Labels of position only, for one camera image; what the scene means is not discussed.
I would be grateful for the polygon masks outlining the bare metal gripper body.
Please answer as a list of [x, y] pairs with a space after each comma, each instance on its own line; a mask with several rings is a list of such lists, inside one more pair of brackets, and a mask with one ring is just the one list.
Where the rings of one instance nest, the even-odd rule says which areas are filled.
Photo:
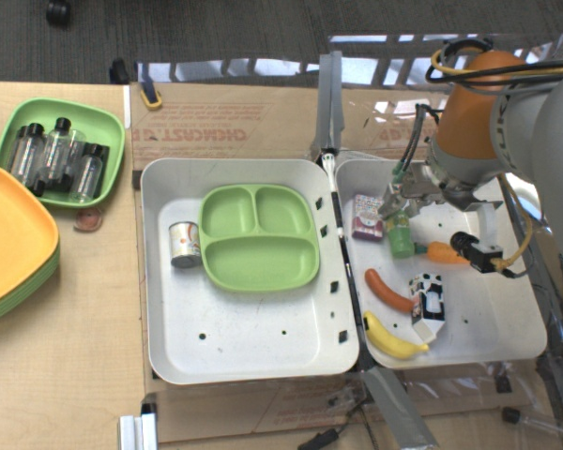
[[400, 194], [421, 205], [449, 203], [462, 212], [473, 212], [484, 204], [499, 208], [502, 201], [480, 200], [474, 192], [480, 184], [463, 182], [445, 170], [430, 164], [411, 163], [403, 173]]

